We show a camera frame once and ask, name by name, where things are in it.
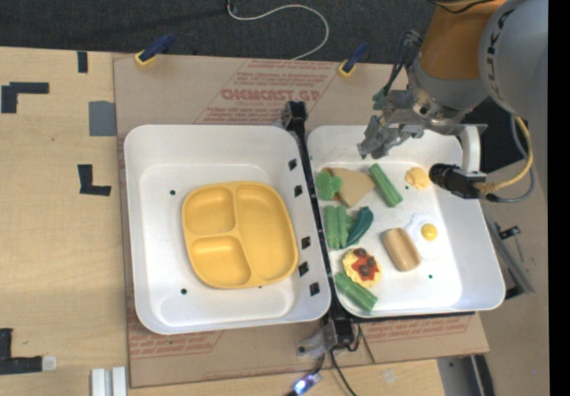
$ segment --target yellow plate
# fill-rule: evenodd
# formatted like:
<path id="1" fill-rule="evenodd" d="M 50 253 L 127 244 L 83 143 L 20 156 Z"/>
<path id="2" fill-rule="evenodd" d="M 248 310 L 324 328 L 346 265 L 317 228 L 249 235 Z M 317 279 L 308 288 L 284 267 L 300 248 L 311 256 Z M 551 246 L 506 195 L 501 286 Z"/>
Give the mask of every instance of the yellow plate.
<path id="1" fill-rule="evenodd" d="M 196 275 L 217 288 L 260 287 L 287 278 L 297 266 L 287 207 L 261 182 L 226 182 L 184 199 L 186 251 Z"/>

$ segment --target white cable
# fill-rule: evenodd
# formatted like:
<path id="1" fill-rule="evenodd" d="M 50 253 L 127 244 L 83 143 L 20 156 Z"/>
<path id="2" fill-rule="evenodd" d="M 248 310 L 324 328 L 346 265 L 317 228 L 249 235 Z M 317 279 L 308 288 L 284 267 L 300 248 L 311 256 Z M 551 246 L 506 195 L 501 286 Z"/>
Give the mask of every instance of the white cable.
<path id="1" fill-rule="evenodd" d="M 248 17 L 243 17 L 243 16 L 238 16 L 235 13 L 232 12 L 232 5 L 231 5 L 231 0 L 226 0 L 227 5 L 226 5 L 226 10 L 228 12 L 228 14 L 234 18 L 237 21 L 253 21 L 253 20 L 261 20 L 262 18 L 265 18 L 266 16 L 269 16 L 273 13 L 277 13 L 280 12 L 281 10 L 285 10 L 288 8 L 300 8 L 303 10 L 307 10 L 311 13 L 314 13 L 315 15 L 317 15 L 322 23 L 324 24 L 325 27 L 325 35 L 324 38 L 322 39 L 322 42 L 317 45 L 315 48 L 313 48 L 311 51 L 308 51 L 306 53 L 303 53 L 295 58 L 293 58 L 293 61 L 305 58 L 306 56 L 316 53 L 317 51 L 319 51 L 321 48 L 323 48 L 323 46 L 327 43 L 327 41 L 329 40 L 329 33 L 330 33 L 330 29 L 329 29 L 329 23 L 327 22 L 327 20 L 325 19 L 324 16 L 322 16 L 319 12 L 317 12 L 314 8 L 308 7 L 306 5 L 302 5 L 302 4 L 287 4 L 287 5 L 282 5 L 281 7 L 277 7 L 274 8 L 273 10 L 270 10 L 269 12 L 265 12 L 262 13 L 260 15 L 257 16 L 248 16 Z"/>

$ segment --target blue clamp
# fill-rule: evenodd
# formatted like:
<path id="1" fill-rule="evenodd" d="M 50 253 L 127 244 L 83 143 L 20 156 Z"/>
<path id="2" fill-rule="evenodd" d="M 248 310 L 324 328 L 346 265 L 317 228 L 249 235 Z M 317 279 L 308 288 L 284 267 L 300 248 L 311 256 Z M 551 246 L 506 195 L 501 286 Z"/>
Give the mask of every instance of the blue clamp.
<path id="1" fill-rule="evenodd" d="M 358 45 L 358 48 L 354 50 L 352 56 L 338 66 L 338 73 L 340 76 L 345 78 L 350 77 L 354 72 L 356 62 L 360 61 L 366 52 L 368 52 L 368 44 L 366 42 L 362 42 Z"/>
<path id="2" fill-rule="evenodd" d="M 145 50 L 137 53 L 134 60 L 140 66 L 149 65 L 156 59 L 157 54 L 168 53 L 170 47 L 175 43 L 176 37 L 174 34 L 166 34 L 159 38 L 156 42 L 151 44 Z"/>

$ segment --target cardboard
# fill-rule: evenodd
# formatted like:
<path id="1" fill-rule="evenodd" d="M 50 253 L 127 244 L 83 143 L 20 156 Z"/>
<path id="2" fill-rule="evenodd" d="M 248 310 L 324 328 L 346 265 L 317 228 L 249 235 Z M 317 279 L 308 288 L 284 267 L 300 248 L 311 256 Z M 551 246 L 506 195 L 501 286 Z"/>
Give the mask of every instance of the cardboard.
<path id="1" fill-rule="evenodd" d="M 315 362 L 299 358 L 296 343 L 315 334 L 320 322 L 168 336 L 146 330 L 134 311 L 122 150 L 128 132 L 145 124 L 271 125 L 280 119 L 287 101 L 305 102 L 307 132 L 320 125 L 366 125 L 373 114 L 371 97 L 387 82 L 391 69 L 358 64 L 353 75 L 345 78 L 338 74 L 336 62 L 160 55 L 141 67 L 132 55 L 115 55 L 132 387 L 308 372 Z M 398 77 L 394 88 L 404 87 L 405 77 Z M 364 345 L 354 353 L 342 353 L 340 366 L 488 350 L 478 314 L 385 320 L 362 325 L 362 331 Z"/>

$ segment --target yellow cable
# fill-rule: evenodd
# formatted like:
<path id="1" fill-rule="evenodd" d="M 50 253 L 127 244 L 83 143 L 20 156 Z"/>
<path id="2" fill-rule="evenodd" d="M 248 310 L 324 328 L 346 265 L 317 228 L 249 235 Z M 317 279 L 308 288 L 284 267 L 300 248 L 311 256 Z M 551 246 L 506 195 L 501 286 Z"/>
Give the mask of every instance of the yellow cable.
<path id="1" fill-rule="evenodd" d="M 515 182 L 519 182 L 521 179 L 523 179 L 523 177 L 531 169 L 531 165 L 533 164 L 533 150 L 531 148 L 531 135 L 528 132 L 528 128 L 526 128 L 525 122 L 523 121 L 523 119 L 521 117 L 516 116 L 515 121 L 517 122 L 518 126 L 520 127 L 520 129 L 523 132 L 523 135 L 525 136 L 525 139 L 526 139 L 526 147 L 528 148 L 528 157 L 526 159 L 525 166 L 523 167 L 523 169 L 520 171 L 519 174 L 517 174 L 516 176 L 513 176 L 512 178 L 510 178 L 509 180 L 506 180 L 506 181 L 502 181 L 502 182 L 476 182 L 474 184 L 474 187 L 476 189 L 479 189 L 483 195 L 496 192 L 497 190 L 508 187 L 508 186 L 514 184 Z"/>

